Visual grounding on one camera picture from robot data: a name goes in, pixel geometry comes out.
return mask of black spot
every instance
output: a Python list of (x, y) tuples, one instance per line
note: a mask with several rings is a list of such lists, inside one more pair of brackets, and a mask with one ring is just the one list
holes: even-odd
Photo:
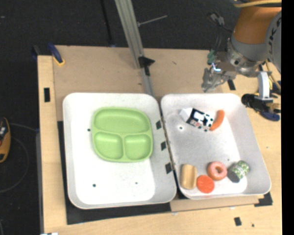
[(166, 145), (166, 142), (163, 141), (163, 142), (161, 143), (161, 150), (163, 151), (165, 148), (167, 148), (167, 145)]
[(50, 102), (50, 88), (44, 88), (45, 102)]
[(234, 218), (234, 222), (235, 222), (235, 225), (236, 225), (236, 226), (240, 226), (240, 225), (242, 225), (242, 222), (241, 222), (240, 217), (235, 217), (235, 218)]
[(158, 122), (156, 122), (156, 127), (157, 127), (157, 129), (161, 128), (161, 121), (160, 120)]
[(172, 171), (171, 163), (167, 163), (167, 164), (166, 164), (166, 171), (167, 171), (167, 174), (170, 173), (170, 172)]

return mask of wooden board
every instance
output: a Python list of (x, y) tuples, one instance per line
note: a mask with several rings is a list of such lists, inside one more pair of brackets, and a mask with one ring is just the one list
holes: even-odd
[[(247, 111), (270, 174), (273, 205), (254, 207), (254, 203), (258, 203), (258, 199), (263, 196), (228, 199), (228, 201), (224, 199), (205, 201), (198, 206), (194, 206), (189, 200), (173, 200), (171, 203), (173, 213), (67, 225), (57, 129), (57, 121), (62, 119), (64, 96), (77, 91), (142, 93), (144, 88), (140, 71), (134, 68), (127, 48), (73, 46), (57, 48), (66, 61), (62, 67), (57, 66), (51, 56), (38, 56), (45, 233), (282, 234), (281, 122), (268, 121), (252, 109)], [(202, 92), (200, 86), (208, 51), (178, 49), (144, 51), (146, 57), (156, 60), (150, 67), (156, 98), (160, 99), (169, 93)], [(242, 96), (244, 93), (257, 91), (257, 80), (253, 78), (238, 76), (234, 83), (236, 91), (230, 91), (227, 84), (224, 84), (215, 93), (230, 92)], [(45, 88), (49, 88), (49, 102), (45, 102)], [(234, 218), (237, 217), (242, 225), (236, 226)]]

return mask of aluminum extrusion bar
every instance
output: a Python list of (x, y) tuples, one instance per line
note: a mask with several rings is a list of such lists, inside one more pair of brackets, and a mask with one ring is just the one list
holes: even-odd
[(132, 0), (115, 0), (115, 3), (123, 26), (127, 44), (134, 58), (135, 66), (141, 69), (145, 92), (151, 96), (154, 96), (150, 76), (146, 75), (145, 69), (142, 69), (139, 63), (139, 57), (144, 56), (144, 49), (141, 36), (138, 31)]

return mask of black carpet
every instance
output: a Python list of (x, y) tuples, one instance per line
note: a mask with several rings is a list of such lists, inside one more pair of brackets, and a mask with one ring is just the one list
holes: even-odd
[[(206, 15), (218, 12), (228, 28), (234, 27), (239, 15), (228, 0), (132, 3), (140, 23), (167, 16), (140, 26), (145, 48), (210, 49), (218, 30)], [(221, 48), (229, 33), (223, 35)], [(41, 232), (37, 64), (31, 49), (38, 46), (41, 54), (50, 54), (48, 42), (127, 47), (114, 0), (0, 0), (0, 116), (12, 124), (13, 136), (9, 157), (0, 164), (0, 224), (6, 235)]]

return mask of toy donut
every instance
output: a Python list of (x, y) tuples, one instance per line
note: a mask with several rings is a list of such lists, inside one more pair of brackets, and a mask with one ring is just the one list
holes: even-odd
[(211, 162), (208, 165), (207, 173), (213, 180), (221, 180), (226, 177), (227, 169), (221, 162)]

